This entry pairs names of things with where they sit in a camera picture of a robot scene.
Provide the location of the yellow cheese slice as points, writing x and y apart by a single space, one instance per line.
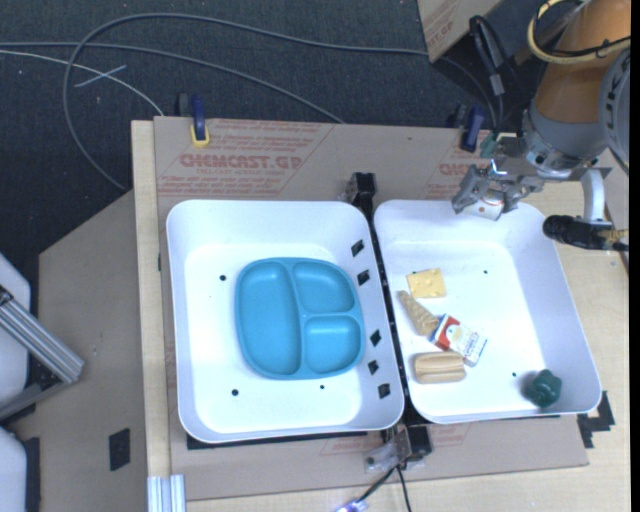
426 283

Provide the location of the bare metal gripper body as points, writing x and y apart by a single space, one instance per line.
520 172

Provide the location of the black cylinder on white bracket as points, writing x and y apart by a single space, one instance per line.
575 231

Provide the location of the blue divided plate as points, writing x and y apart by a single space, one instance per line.
270 320

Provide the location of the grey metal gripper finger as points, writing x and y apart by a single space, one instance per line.
512 201
465 192

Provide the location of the small white can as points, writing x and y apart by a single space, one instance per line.
487 209

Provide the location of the red and white carton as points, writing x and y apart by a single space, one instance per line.
457 337

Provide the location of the brown cardboard board red print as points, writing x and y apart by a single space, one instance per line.
310 155

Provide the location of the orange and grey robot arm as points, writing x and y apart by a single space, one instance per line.
565 95

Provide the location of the beige toy bread bun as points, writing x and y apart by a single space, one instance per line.
437 367

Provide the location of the white plastic tray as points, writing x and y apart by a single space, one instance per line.
210 320
520 320

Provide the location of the beige toy cone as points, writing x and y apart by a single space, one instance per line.
417 312

